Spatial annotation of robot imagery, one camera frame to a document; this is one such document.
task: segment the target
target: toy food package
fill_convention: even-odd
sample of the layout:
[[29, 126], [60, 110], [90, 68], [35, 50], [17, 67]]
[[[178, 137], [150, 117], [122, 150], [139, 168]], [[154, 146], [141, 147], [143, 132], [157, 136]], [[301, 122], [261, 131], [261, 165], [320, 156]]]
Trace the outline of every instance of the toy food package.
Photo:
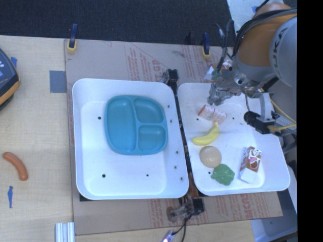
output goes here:
[[216, 108], [212, 108], [209, 105], [204, 105], [199, 111], [198, 116], [221, 124], [224, 121], [224, 119], [226, 119], [227, 113], [222, 112]]
[[261, 151], [250, 146], [243, 155], [240, 167], [240, 179], [248, 183], [253, 183], [257, 176], [260, 161]]
[[[206, 72], [206, 75], [204, 76], [205, 80], [214, 82], [214, 80], [212, 80], [212, 73], [214, 72], [214, 70], [217, 69], [217, 66], [218, 66], [218, 64], [215, 64], [208, 69], [208, 71]], [[232, 60], [230, 60], [230, 59], [224, 60], [221, 70], [222, 69], [228, 70], [231, 66], [232, 66]]]

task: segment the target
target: toy sausage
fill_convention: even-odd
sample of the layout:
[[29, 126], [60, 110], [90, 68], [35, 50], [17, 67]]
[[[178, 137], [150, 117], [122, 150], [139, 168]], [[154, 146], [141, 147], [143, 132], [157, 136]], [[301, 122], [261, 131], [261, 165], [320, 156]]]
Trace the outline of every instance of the toy sausage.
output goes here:
[[28, 179], [28, 173], [24, 163], [15, 154], [11, 152], [5, 152], [3, 157], [5, 160], [7, 160], [13, 166], [16, 167], [21, 181], [25, 181]]

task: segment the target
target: gray tape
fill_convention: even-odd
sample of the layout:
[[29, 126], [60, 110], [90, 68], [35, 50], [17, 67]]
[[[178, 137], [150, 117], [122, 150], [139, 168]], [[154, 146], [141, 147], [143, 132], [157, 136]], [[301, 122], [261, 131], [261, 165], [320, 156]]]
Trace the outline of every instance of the gray tape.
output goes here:
[[66, 93], [65, 71], [49, 71], [50, 93]]

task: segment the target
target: blue divided plate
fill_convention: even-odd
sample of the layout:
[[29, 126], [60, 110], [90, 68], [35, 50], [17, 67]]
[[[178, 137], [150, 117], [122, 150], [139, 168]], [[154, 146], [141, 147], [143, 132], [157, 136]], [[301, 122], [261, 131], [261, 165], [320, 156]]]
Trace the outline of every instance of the blue divided plate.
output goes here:
[[121, 154], [155, 154], [167, 144], [164, 110], [158, 102], [147, 97], [113, 97], [106, 105], [104, 124], [109, 145]]

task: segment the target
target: yellow banana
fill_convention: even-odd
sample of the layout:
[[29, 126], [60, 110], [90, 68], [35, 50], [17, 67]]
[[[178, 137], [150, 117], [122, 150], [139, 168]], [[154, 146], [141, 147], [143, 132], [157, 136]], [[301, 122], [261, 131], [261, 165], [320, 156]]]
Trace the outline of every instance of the yellow banana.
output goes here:
[[204, 136], [194, 137], [192, 142], [196, 145], [208, 145], [213, 142], [219, 135], [218, 122], [214, 122], [211, 130]]

